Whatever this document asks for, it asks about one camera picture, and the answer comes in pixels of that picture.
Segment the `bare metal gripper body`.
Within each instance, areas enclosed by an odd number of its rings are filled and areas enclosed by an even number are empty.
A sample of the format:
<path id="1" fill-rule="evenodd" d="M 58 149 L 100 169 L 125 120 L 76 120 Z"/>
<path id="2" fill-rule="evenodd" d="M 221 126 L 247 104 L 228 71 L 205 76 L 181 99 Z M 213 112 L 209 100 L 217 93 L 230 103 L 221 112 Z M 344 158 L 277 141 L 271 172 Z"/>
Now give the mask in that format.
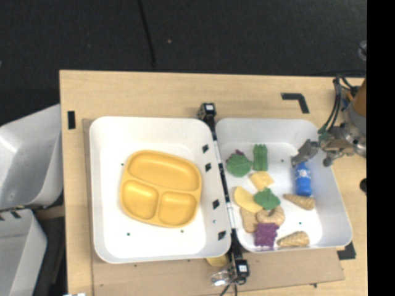
<path id="1" fill-rule="evenodd" d="M 353 155 L 367 156 L 366 137 L 353 125 L 340 124 L 325 130 L 319 136 L 319 144 L 325 153 L 336 154 L 336 159 Z"/>

